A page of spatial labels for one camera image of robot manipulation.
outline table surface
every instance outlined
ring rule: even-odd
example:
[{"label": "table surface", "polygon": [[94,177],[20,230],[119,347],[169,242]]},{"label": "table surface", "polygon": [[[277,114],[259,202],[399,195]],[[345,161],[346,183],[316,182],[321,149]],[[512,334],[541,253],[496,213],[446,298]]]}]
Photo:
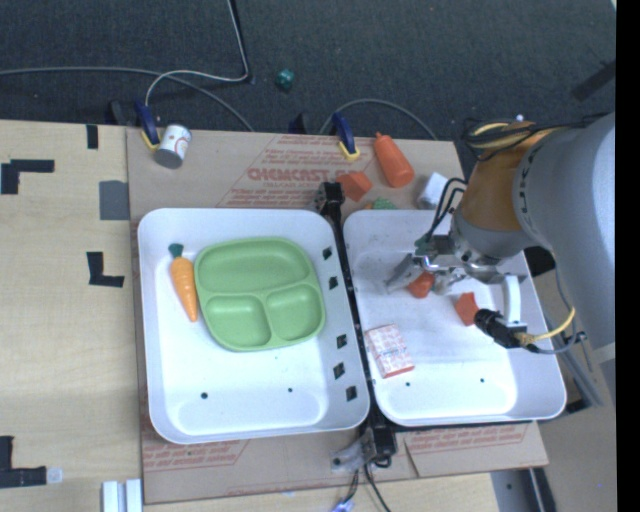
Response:
[{"label": "table surface", "polygon": [[[138,380],[127,220],[100,220],[99,183],[127,181],[125,128],[0,122],[0,161],[53,159],[52,174],[21,173],[0,196],[0,435],[15,436],[13,467],[59,467],[61,483],[3,489],[0,510],[100,510],[101,483],[141,477]],[[86,253],[104,253],[122,288],[88,286]],[[386,482],[392,510],[495,512],[489,474]],[[145,506],[151,511],[329,511],[327,488]],[[377,511],[361,486],[358,511]]]}]

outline orange block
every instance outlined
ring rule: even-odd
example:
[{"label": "orange block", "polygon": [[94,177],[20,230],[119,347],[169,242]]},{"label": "orange block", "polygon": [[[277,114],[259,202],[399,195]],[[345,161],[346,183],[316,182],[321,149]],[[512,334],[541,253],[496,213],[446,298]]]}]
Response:
[{"label": "orange block", "polygon": [[362,171],[343,174],[338,176],[336,181],[342,185],[344,194],[356,203],[360,201],[373,186],[371,180],[369,180],[367,175]]},{"label": "orange block", "polygon": [[460,295],[455,308],[460,320],[462,320],[462,323],[466,326],[473,325],[473,317],[480,310],[476,304],[476,296],[473,292],[467,292]]},{"label": "orange block", "polygon": [[416,299],[424,299],[429,294],[435,280],[436,276],[425,270],[415,281],[409,283],[407,289]]}]

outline orange bottle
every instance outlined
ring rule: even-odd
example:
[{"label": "orange bottle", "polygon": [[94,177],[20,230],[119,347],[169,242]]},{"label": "orange bottle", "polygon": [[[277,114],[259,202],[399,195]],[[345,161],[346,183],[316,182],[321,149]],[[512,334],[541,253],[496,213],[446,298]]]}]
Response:
[{"label": "orange bottle", "polygon": [[400,188],[411,183],[415,171],[391,137],[376,133],[373,149],[389,185]]}]

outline yellow cable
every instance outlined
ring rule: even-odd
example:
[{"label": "yellow cable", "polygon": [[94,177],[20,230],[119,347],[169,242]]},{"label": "yellow cable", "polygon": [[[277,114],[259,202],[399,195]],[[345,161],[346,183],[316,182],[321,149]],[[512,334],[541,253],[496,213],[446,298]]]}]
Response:
[{"label": "yellow cable", "polygon": [[576,308],[571,308],[571,311],[569,311],[569,316],[567,317],[567,319],[562,323],[562,325],[555,328],[553,331],[549,331],[544,334],[528,334],[526,332],[519,332],[519,333],[516,333],[515,336],[520,340],[520,344],[523,347],[526,347],[527,345],[531,345],[536,341],[552,338],[556,334],[560,334],[569,326],[575,314],[576,314]]}]

